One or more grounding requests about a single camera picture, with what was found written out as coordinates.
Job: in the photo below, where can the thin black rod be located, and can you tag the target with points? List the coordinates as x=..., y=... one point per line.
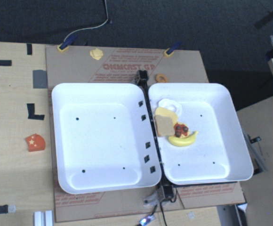
x=153, y=128

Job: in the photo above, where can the yellow cheese slice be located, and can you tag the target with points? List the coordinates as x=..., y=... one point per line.
x=165, y=112

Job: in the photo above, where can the white fried egg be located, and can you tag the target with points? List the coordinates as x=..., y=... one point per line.
x=170, y=105

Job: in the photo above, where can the brown bread slice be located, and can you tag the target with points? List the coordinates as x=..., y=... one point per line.
x=164, y=125

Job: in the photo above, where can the white plastic tray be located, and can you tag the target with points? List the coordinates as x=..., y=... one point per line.
x=98, y=147
x=211, y=145

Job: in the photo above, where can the yellow banana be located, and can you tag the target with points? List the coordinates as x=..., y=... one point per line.
x=182, y=141

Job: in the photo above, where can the pale yellow toy food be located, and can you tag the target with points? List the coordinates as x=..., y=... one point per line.
x=96, y=53

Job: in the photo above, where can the brown cardboard board red print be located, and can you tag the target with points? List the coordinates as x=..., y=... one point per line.
x=75, y=66

